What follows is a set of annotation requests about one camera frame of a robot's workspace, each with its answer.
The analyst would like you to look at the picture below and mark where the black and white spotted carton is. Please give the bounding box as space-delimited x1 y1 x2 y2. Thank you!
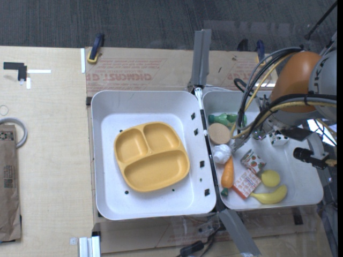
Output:
269 131 290 147

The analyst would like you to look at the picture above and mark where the yellow banana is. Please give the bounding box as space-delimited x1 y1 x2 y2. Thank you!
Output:
249 184 288 205

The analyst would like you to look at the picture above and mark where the brown cardboard board red print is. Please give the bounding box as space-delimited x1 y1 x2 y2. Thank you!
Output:
85 46 322 254

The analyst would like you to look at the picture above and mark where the yellow lemon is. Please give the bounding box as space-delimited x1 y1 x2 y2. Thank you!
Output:
260 169 281 188

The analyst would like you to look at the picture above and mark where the orange and white packet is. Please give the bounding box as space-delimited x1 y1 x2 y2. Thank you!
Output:
232 168 262 200

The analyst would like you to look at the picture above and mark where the round tan biscuit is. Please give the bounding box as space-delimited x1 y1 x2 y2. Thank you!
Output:
208 123 232 146

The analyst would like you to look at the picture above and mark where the yellow divided plate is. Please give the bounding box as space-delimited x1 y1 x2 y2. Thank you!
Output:
113 121 191 193

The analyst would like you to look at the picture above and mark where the brown paper bag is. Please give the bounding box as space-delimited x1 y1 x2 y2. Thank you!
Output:
0 124 23 243

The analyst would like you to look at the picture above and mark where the strawberry print carton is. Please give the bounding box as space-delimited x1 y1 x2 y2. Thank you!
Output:
240 149 267 175

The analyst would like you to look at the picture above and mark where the white plastic tray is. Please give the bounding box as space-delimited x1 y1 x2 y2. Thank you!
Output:
202 90 325 211
90 90 218 221

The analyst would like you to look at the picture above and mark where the black cylinder on white bracket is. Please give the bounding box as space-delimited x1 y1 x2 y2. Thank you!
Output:
293 131 331 170

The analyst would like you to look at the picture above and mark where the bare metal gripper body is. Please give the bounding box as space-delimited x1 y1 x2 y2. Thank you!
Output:
251 122 279 144

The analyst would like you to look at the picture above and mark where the white garlic bulb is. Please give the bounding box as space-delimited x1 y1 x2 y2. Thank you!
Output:
212 143 233 164

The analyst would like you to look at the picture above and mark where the orange carrot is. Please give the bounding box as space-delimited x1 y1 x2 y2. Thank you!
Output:
220 156 235 197

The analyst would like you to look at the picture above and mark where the black block with thin wires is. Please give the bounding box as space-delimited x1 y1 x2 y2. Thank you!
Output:
180 240 205 257

